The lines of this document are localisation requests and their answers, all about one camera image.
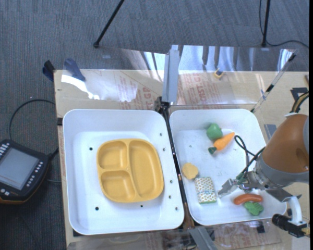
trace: toy sausage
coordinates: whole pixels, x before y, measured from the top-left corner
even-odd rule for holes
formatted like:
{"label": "toy sausage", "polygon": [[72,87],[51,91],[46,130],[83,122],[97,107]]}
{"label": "toy sausage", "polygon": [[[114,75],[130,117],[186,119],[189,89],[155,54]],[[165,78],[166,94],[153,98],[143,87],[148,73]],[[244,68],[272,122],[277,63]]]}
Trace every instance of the toy sausage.
{"label": "toy sausage", "polygon": [[262,202],[263,198],[261,195],[258,194],[241,194],[234,198],[233,203],[236,205],[243,204],[247,201],[252,201],[252,202]]}

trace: toy carrot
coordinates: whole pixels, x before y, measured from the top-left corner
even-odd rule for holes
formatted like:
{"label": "toy carrot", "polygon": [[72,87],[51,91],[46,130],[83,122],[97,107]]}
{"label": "toy carrot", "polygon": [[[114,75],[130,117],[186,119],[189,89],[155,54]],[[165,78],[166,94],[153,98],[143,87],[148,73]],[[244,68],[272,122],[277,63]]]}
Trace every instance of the toy carrot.
{"label": "toy carrot", "polygon": [[229,134],[224,135],[223,137],[217,139],[214,141],[213,143],[213,147],[209,147],[209,153],[213,154],[216,150],[222,150],[226,147],[226,145],[229,144],[229,142],[232,140],[232,138],[234,137],[235,132],[231,132]]}

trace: black metal stand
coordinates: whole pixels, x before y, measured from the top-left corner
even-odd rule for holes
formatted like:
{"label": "black metal stand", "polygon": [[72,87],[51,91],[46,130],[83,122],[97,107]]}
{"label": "black metal stand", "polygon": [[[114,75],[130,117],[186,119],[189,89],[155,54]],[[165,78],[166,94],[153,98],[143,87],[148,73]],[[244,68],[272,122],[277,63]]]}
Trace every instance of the black metal stand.
{"label": "black metal stand", "polygon": [[263,41],[261,44],[262,46],[267,45],[267,29],[268,29],[269,10],[270,10],[270,0],[267,0],[266,20],[264,23]]}
{"label": "black metal stand", "polygon": [[124,1],[125,1],[125,0],[119,1],[119,4],[117,5],[115,11],[114,11],[113,14],[111,15],[111,17],[110,17],[108,23],[105,25],[105,27],[104,27],[103,31],[101,32],[99,38],[98,38],[98,39],[96,40],[96,42],[94,43],[94,47],[95,47],[95,48],[98,48],[98,47],[99,47],[99,44],[100,44],[100,41],[101,41],[102,37],[103,37],[104,34],[106,33],[108,27],[110,26],[111,22],[112,22],[113,19],[115,18],[117,12],[118,12],[119,9],[121,8],[121,6],[122,6],[122,4],[123,4]]}

